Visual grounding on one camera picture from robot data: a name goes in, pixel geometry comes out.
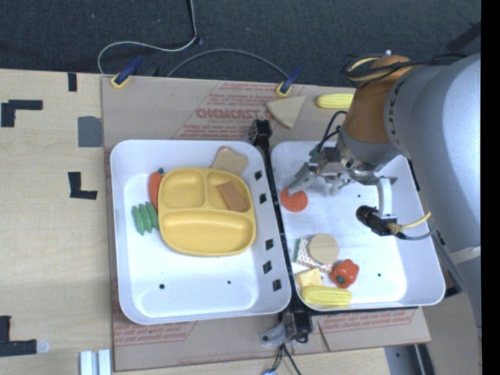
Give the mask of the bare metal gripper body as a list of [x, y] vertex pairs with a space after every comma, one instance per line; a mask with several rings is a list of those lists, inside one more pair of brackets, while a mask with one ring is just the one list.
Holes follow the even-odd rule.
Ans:
[[376, 173], [385, 166], [384, 145], [361, 145], [349, 148], [347, 145], [315, 146], [309, 152], [309, 162], [316, 166], [318, 176], [340, 179], [346, 177], [360, 184], [375, 184]]

